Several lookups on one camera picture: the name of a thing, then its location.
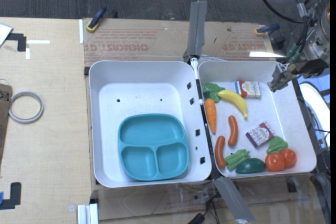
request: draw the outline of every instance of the green toy vegetable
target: green toy vegetable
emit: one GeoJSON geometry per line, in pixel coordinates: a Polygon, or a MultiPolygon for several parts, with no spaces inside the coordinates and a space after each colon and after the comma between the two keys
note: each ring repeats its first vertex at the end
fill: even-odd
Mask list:
{"type": "Polygon", "coordinates": [[[217,103],[221,99],[218,96],[218,93],[222,90],[225,90],[225,88],[222,88],[214,83],[206,83],[203,86],[203,95],[205,96],[205,98],[210,98],[214,100],[215,103],[217,103]]]}
{"type": "Polygon", "coordinates": [[[265,163],[258,158],[250,158],[237,166],[236,173],[248,174],[261,172],[266,168],[265,163]]]}
{"type": "Polygon", "coordinates": [[[243,161],[250,158],[250,156],[248,155],[249,153],[250,151],[247,150],[238,150],[237,152],[227,156],[226,158],[224,158],[226,167],[229,169],[229,171],[233,170],[243,161]]]}
{"type": "Polygon", "coordinates": [[[279,153],[283,148],[288,148],[288,143],[279,136],[273,136],[268,142],[266,153],[279,153]]]}

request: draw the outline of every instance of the wooden table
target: wooden table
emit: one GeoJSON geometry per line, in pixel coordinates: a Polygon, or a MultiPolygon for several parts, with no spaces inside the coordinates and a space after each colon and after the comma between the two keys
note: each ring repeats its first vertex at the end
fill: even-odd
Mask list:
{"type": "MultiPolygon", "coordinates": [[[[50,44],[29,45],[29,60],[16,50],[15,41],[6,41],[0,49],[0,79],[9,82],[13,93],[38,93],[45,105],[42,117],[32,124],[8,120],[0,191],[9,199],[10,184],[20,182],[22,195],[15,209],[0,210],[0,222],[76,223],[77,205],[87,205],[92,193],[79,20],[3,17],[0,22],[27,40],[50,40],[50,44]]],[[[22,98],[13,110],[27,117],[38,106],[35,100],[22,98]]],[[[296,199],[251,205],[257,223],[324,223],[309,175],[297,177],[297,184],[296,199]]],[[[218,214],[221,223],[236,223],[227,208],[218,209],[218,214]]],[[[193,211],[104,223],[187,223],[195,215],[193,211]]],[[[208,214],[205,222],[214,218],[208,214]]]]}

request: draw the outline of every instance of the red tomato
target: red tomato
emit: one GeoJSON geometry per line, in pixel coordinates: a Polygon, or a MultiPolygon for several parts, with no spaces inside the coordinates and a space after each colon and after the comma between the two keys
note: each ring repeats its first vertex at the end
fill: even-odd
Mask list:
{"type": "Polygon", "coordinates": [[[285,160],[285,168],[291,168],[296,163],[296,153],[293,150],[290,150],[289,148],[283,148],[280,150],[281,156],[285,160]]]}
{"type": "Polygon", "coordinates": [[[266,168],[271,172],[278,172],[284,169],[285,160],[280,153],[269,153],[265,158],[266,168]]]}

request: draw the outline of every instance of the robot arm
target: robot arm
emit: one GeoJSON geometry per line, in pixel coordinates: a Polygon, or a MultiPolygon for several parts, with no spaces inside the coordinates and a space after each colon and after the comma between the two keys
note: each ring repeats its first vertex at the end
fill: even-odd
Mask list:
{"type": "Polygon", "coordinates": [[[268,83],[275,92],[288,85],[288,82],[303,75],[305,78],[318,76],[330,66],[330,2],[323,11],[321,18],[307,31],[306,45],[302,51],[295,45],[290,50],[289,62],[279,63],[274,72],[273,80],[268,83]]]}

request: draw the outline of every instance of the teal divided plate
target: teal divided plate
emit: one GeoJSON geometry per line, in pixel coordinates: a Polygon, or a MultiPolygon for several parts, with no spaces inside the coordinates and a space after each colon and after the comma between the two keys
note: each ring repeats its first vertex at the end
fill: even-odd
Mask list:
{"type": "Polygon", "coordinates": [[[123,120],[118,149],[124,171],[136,180],[173,178],[184,173],[189,163],[184,127],[168,114],[141,114],[123,120]]]}

